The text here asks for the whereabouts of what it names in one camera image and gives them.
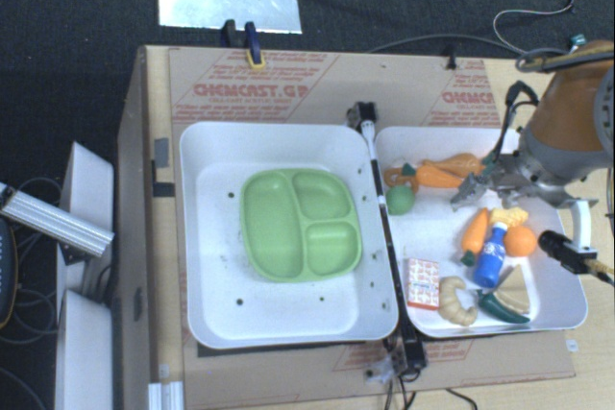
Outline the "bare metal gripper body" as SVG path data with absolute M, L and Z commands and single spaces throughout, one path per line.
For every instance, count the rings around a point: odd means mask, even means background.
M 553 207 L 571 207 L 576 201 L 566 191 L 567 182 L 532 156 L 499 156 L 487 182 L 505 207 L 516 206 L 521 198 L 538 198 Z

